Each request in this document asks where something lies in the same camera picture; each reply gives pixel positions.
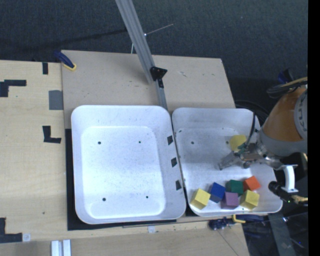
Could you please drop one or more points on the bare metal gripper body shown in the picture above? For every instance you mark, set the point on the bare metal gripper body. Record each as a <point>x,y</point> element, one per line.
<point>253,155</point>

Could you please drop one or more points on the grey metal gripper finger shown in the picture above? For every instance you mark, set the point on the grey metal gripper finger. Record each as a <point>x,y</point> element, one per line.
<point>231,164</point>
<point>228,158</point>

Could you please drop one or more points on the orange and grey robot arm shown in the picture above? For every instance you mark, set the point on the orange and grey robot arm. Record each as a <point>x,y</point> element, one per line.
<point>282,120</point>

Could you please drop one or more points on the yellow cube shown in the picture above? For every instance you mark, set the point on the yellow cube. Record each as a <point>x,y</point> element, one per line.
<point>249,199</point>
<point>200,198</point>
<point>237,141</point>

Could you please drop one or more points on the green cube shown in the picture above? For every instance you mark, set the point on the green cube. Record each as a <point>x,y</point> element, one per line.
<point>235,186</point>

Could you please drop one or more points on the white plastic tray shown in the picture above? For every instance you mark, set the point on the white plastic tray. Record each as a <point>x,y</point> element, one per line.
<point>125,170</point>
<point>205,155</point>

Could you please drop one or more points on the orange cube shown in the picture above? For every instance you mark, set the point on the orange cube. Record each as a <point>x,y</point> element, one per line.
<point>252,183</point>

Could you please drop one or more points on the blue cube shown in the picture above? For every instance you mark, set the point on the blue cube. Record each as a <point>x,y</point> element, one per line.
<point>217,190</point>

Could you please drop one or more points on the purple cube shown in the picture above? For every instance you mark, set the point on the purple cube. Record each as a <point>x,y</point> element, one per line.
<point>230,200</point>

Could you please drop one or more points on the pale wood board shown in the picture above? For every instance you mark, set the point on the pale wood board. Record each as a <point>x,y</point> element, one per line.
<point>112,80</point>

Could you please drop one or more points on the black cylinder on white bracket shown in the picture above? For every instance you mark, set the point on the black cylinder on white bracket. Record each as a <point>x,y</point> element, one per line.
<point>289,178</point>

